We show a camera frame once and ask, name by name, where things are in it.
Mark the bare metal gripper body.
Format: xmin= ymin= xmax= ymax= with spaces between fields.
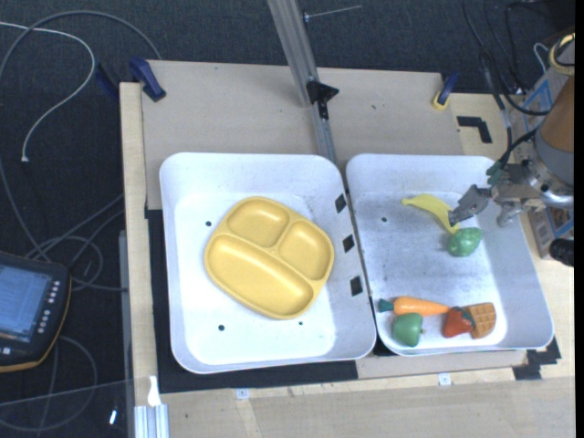
xmin=489 ymin=162 xmax=575 ymax=210

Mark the yellow banana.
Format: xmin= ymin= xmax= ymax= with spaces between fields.
xmin=401 ymin=193 xmax=462 ymax=236

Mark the green broccoli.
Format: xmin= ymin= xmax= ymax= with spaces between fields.
xmin=445 ymin=226 xmax=484 ymax=258

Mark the white plastic tray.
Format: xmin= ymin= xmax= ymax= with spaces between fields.
xmin=345 ymin=152 xmax=556 ymax=357
xmin=158 ymin=151 xmax=378 ymax=375

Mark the brown waffle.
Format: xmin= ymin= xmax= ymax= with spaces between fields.
xmin=462 ymin=302 xmax=497 ymax=340

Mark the orange carrot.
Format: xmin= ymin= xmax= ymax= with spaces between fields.
xmin=377 ymin=296 xmax=451 ymax=318

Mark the red bell pepper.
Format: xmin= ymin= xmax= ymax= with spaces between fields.
xmin=441 ymin=306 xmax=477 ymax=339

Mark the green bell pepper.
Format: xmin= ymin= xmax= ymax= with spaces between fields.
xmin=391 ymin=312 xmax=425 ymax=349

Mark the yellow divided plate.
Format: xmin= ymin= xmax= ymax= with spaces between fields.
xmin=203 ymin=195 xmax=336 ymax=321

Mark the brown cardboard board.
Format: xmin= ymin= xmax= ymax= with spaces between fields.
xmin=140 ymin=59 xmax=530 ymax=381

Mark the black cylinder on white bracket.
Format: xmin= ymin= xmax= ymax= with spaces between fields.
xmin=548 ymin=237 xmax=575 ymax=268

